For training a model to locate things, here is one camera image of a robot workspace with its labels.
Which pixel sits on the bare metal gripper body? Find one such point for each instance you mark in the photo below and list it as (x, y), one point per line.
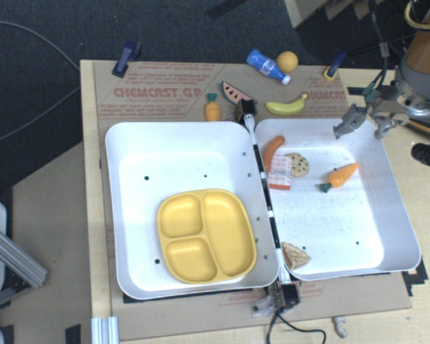
(388, 102)

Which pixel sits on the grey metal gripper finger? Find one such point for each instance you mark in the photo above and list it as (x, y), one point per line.
(351, 118)
(387, 124)

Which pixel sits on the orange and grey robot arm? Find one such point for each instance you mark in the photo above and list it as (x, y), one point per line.
(421, 54)

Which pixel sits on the long orange carrot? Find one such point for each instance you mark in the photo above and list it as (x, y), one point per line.
(340, 176)

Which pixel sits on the yellow banana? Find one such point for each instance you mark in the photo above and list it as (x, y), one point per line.
(285, 108)

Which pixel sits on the tan chocolate chip biscuit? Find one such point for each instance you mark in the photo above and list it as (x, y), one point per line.
(301, 163)

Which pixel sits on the orange sausage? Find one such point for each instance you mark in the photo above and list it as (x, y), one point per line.
(272, 149)

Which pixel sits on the yellow orange ball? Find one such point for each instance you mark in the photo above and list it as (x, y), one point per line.
(287, 61)

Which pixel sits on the orange and white packet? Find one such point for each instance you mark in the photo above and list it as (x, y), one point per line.
(280, 174)

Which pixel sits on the blue bottle white cap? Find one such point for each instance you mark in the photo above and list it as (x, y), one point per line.
(265, 65)

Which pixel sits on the thin black and white rod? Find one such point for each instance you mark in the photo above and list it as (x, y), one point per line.
(265, 188)

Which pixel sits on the white plastic tray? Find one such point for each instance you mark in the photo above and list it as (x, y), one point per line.
(147, 156)
(329, 228)

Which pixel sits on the red watermelon slice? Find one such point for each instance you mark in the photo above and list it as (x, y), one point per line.
(231, 91)

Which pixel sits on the short orange carrot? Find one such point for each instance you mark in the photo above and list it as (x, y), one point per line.
(212, 109)

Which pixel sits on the tan pizza slice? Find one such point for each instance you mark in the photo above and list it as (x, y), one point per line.
(294, 256)

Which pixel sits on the yellow divided plate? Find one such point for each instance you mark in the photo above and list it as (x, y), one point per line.
(218, 228)

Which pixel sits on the brown cardboard board red print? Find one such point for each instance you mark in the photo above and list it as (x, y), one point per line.
(172, 88)

